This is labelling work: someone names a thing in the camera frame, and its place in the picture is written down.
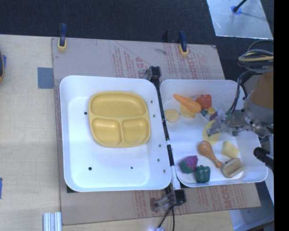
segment wooden table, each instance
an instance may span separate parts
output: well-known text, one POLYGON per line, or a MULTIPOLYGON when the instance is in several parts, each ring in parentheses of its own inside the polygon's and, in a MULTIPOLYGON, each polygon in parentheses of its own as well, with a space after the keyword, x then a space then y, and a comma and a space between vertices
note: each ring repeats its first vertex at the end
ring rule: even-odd
MULTIPOLYGON (((53 89, 39 89, 37 68, 52 68, 50 37, 0 35, 0 231, 41 231, 43 213, 60 212, 53 89)), ((63 226, 64 231, 153 231, 162 218, 63 226)), ((163 226, 172 229, 172 217, 163 226)), ((229 211, 175 216, 175 230, 231 231, 229 211)))

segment toy carrot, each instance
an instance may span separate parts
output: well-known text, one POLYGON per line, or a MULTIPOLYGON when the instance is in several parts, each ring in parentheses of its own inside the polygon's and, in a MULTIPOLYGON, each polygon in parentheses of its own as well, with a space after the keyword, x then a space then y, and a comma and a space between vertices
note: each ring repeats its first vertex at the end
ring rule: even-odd
POLYGON ((201 105, 187 97, 174 94, 173 97, 180 102, 183 106, 188 108, 191 112, 198 113, 201 111, 201 105))

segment toy bell pepper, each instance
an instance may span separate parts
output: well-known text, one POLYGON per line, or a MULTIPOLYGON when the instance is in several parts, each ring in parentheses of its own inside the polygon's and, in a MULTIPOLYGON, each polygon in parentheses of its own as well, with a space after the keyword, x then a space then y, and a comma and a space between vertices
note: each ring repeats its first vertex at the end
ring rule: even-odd
POLYGON ((196 99, 196 102, 200 104, 201 109, 207 109, 212 106, 212 97, 210 94, 201 95, 199 98, 196 99))
POLYGON ((210 167, 202 165, 198 166, 194 171, 194 175, 198 183, 208 182, 210 180, 210 173, 210 167))

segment cardboard sheet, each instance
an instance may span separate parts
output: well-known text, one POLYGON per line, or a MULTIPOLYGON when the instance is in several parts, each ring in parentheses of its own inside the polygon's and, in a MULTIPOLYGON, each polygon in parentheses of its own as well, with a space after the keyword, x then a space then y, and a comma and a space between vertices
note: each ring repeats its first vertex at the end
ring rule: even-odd
MULTIPOLYGON (((143 78, 150 66, 160 66, 161 82, 166 79, 224 79, 216 48, 212 45, 188 45, 189 54, 182 56, 175 43, 68 38, 64 51, 57 48, 57 43, 58 38, 53 38, 63 225, 163 216, 164 211, 152 211, 150 201, 163 197, 164 190, 80 193, 67 187, 63 171, 59 85, 68 75, 143 78)), ((184 192, 187 202, 176 207, 175 214, 260 206, 254 183, 184 188, 184 192)))

